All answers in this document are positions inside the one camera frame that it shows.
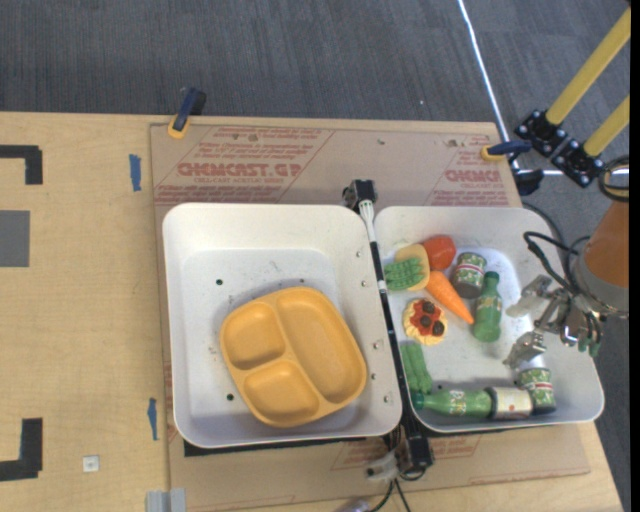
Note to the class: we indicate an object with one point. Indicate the white plastic tray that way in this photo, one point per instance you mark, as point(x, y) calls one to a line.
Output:
point(540, 235)
point(260, 240)

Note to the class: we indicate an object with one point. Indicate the green bottle with printed label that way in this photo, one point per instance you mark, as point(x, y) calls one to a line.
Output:
point(457, 404)

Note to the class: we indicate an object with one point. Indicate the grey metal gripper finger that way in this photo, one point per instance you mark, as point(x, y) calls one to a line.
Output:
point(522, 350)
point(530, 297)

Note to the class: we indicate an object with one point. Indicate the orange toy carrot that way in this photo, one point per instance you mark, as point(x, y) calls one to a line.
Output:
point(445, 292)

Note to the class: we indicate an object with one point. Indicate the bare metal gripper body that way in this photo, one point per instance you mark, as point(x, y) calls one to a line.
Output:
point(567, 315)

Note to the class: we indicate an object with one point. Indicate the white can with red print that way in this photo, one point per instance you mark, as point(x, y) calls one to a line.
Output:
point(510, 402)

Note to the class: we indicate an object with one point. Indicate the thin black and white rod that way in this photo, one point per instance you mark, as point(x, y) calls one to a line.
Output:
point(380, 280)

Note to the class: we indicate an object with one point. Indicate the green plastic bottle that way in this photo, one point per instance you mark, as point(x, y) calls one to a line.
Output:
point(487, 312)

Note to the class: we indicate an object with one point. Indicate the green and white small can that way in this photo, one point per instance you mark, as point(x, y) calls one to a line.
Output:
point(469, 275)
point(540, 390)

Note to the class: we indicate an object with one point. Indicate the toy spaghetti with meatballs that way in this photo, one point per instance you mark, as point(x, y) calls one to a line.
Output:
point(425, 322)

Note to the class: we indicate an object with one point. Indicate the red-orange toy tomato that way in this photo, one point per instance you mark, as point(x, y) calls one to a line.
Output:
point(440, 250)

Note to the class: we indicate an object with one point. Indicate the green toy asparagus bundle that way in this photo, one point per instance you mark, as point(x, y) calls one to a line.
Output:
point(416, 367)

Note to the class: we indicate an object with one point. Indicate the brown cardboard board red print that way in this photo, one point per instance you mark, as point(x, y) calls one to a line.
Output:
point(300, 165)

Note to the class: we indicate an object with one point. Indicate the yellow toy with green peas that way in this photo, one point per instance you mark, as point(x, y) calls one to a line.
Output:
point(407, 272)

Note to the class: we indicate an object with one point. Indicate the orange divided plate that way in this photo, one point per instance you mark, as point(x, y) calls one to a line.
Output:
point(315, 340)

